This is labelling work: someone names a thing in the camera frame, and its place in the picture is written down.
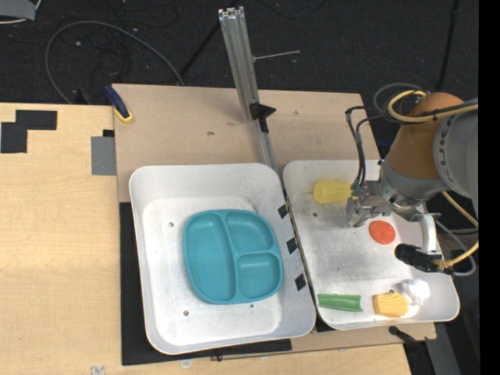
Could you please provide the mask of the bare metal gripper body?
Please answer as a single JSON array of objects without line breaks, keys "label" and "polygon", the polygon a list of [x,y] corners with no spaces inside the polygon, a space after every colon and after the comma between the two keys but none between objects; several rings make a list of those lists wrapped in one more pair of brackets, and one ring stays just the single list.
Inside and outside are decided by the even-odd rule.
[{"label": "bare metal gripper body", "polygon": [[400,216],[419,214],[418,206],[426,201],[425,195],[409,182],[366,181],[362,186],[357,206],[366,215],[394,213]]}]

